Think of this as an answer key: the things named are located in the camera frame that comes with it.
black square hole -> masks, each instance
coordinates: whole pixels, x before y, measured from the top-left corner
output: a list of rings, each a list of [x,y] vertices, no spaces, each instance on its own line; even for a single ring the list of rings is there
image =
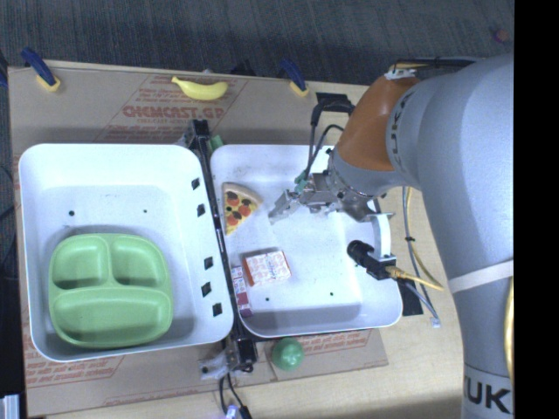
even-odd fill
[[[221,313],[223,313],[223,309],[221,308],[221,303],[217,303],[213,305],[213,316],[217,317],[218,315],[221,315]]]
[[[211,292],[211,284],[207,282],[202,286],[202,296],[205,297],[210,292]]]

divided green plate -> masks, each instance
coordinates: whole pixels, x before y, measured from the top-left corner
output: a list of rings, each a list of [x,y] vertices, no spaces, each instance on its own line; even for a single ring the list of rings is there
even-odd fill
[[[49,310],[58,336],[78,347],[130,347],[156,340],[173,319],[169,269],[139,236],[83,234],[54,250]]]

toy pizza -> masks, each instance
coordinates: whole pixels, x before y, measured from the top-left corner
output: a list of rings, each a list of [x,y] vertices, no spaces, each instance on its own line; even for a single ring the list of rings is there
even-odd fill
[[[236,183],[224,183],[225,235],[230,235],[262,204],[262,198],[251,189]]]

banana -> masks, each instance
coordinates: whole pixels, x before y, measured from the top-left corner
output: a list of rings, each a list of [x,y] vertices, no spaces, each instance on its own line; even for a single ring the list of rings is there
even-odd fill
[[[173,76],[172,83],[177,84],[183,90],[183,93],[194,100],[211,101],[221,98],[229,85],[226,82],[216,82],[215,84],[198,84],[188,80],[180,80],[177,76]]]

white plastic tray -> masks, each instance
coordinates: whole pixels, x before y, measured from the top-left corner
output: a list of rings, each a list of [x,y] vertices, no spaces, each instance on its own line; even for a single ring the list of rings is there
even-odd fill
[[[222,210],[222,185],[235,182],[259,193],[263,207],[233,234],[225,237],[231,265],[243,253],[278,247],[286,253],[292,276],[286,281],[248,287],[253,315],[243,318],[252,333],[280,337],[331,333],[390,326],[402,314],[396,282],[377,281],[348,256],[354,239],[372,243],[369,223],[357,223],[343,213],[310,214],[301,207],[289,218],[271,225],[267,213],[307,163],[306,146],[230,145],[211,157],[214,187]],[[320,154],[313,171],[326,168]]]
[[[205,182],[199,160],[188,149],[38,145],[23,154],[19,178],[31,338],[46,358],[76,361],[198,345],[230,332],[233,311]],[[55,333],[47,298],[52,251],[69,236],[95,232],[135,234],[162,250],[174,312],[170,329],[160,339],[100,351],[74,347]],[[207,283],[211,290],[203,296]]]

